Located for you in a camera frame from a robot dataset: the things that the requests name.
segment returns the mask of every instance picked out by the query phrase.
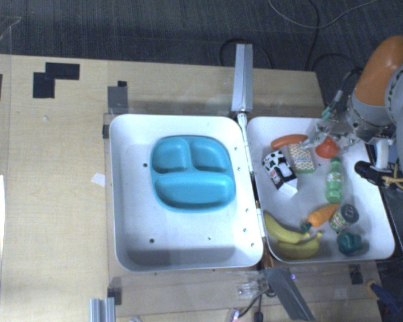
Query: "carrot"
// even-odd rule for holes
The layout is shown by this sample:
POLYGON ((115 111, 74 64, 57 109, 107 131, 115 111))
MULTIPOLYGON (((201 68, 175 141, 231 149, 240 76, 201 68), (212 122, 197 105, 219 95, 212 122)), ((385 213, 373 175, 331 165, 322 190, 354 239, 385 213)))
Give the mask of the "carrot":
POLYGON ((289 144, 295 144, 295 143, 300 143, 306 140, 308 136, 306 135, 286 135, 282 136, 280 138, 277 138, 276 140, 272 141, 270 143, 270 146, 273 150, 278 150, 280 147, 285 147, 288 146, 289 144))
POLYGON ((308 216, 307 223, 300 226, 300 229, 304 232, 307 232, 311 227, 319 227, 327 222, 331 216, 333 216, 333 213, 336 212, 338 207, 339 204, 330 204, 315 210, 308 216))

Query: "toy kitchen sink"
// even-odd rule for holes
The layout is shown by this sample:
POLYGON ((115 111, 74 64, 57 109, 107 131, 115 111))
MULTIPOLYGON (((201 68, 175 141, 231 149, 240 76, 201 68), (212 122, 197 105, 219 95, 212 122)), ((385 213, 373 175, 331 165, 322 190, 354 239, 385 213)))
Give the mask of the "toy kitchen sink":
MULTIPOLYGON (((299 177, 298 193, 291 199, 277 192, 261 165, 273 139, 308 133, 316 119, 256 117, 247 124, 252 75, 239 73, 252 68, 252 59, 239 65, 236 60, 231 109, 237 122, 200 115, 113 116, 106 154, 113 201, 108 218, 113 219, 116 259, 125 270, 248 268, 263 255, 267 233, 261 211, 297 230, 315 207, 327 204, 323 189, 329 162, 312 154, 316 170, 299 177)), ((391 256, 395 243, 380 193, 353 170, 356 161, 368 160, 365 146, 354 145, 342 160, 345 196, 360 214, 350 231, 362 236, 365 251, 341 254, 337 235, 326 223, 319 228, 320 251, 309 259, 284 258, 267 235, 269 251, 279 260, 358 262, 391 256)))

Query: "table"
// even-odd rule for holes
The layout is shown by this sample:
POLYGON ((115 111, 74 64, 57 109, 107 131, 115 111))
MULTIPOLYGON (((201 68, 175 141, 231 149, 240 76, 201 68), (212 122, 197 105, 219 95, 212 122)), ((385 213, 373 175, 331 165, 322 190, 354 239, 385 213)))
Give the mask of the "table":
MULTIPOLYGON (((147 112, 215 107, 222 113, 231 101, 233 68, 6 55, 0 63, 6 63, 3 82, 11 84, 2 87, 0 103, 9 108, 9 120, 0 120, 0 131, 9 134, 0 148, 8 149, 0 321, 87 321, 89 300, 104 299, 110 284, 105 188, 92 182, 105 174, 107 87, 126 81, 130 107, 147 112), (56 80, 55 99, 33 99, 33 73, 44 72, 46 62, 80 64, 79 80, 56 80)), ((261 69, 254 71, 254 106, 254 115, 302 117, 323 108, 314 73, 261 69)), ((381 320, 363 285, 351 285, 346 264, 292 271, 320 321, 381 320)), ((379 280, 374 263, 361 264, 361 272, 379 280)), ((164 287, 134 287, 123 296, 128 304, 117 307, 117 320, 222 322, 230 304, 248 303, 230 291, 236 277, 229 271, 209 274, 217 292, 203 280, 186 283, 195 278, 189 274, 169 275, 164 287)), ((277 298, 263 304, 266 321, 288 321, 277 298)))

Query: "green bottle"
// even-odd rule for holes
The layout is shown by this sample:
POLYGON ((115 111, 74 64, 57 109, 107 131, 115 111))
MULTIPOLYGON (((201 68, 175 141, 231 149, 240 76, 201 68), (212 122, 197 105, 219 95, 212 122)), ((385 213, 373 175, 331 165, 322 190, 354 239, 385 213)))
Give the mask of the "green bottle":
POLYGON ((340 203, 343 198, 343 175, 341 170, 341 159, 331 159, 331 169, 327 174, 327 192, 325 197, 330 203, 340 203))

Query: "wooden table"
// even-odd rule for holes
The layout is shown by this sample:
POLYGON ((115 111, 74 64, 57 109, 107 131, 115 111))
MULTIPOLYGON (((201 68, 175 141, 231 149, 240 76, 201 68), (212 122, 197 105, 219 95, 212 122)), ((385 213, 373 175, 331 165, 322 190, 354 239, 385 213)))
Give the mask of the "wooden table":
MULTIPOLYGON (((91 182, 105 174, 107 87, 127 81, 130 106, 147 112, 222 111, 231 102, 233 68, 4 55, 1 63, 3 82, 11 86, 2 87, 0 104, 10 108, 10 120, 0 120, 0 131, 9 133, 0 148, 9 148, 0 321, 87 321, 89 300, 104 299, 109 286, 105 188, 91 182), (33 99, 33 73, 44 72, 45 62, 80 64, 80 79, 56 80, 55 99, 33 99)), ((323 108, 314 73, 284 70, 254 71, 254 106, 258 113, 306 117, 323 108)), ((364 287, 351 285, 347 265, 292 271, 319 321, 380 321, 364 287)), ((377 278, 375 264, 362 264, 361 271, 365 280, 377 278)), ((201 290, 192 297, 197 283, 182 278, 176 274, 167 290, 133 287, 131 313, 117 307, 118 321, 137 314, 144 322, 223 322, 236 293, 201 290)), ((265 321, 288 321, 277 298, 264 304, 265 321)))

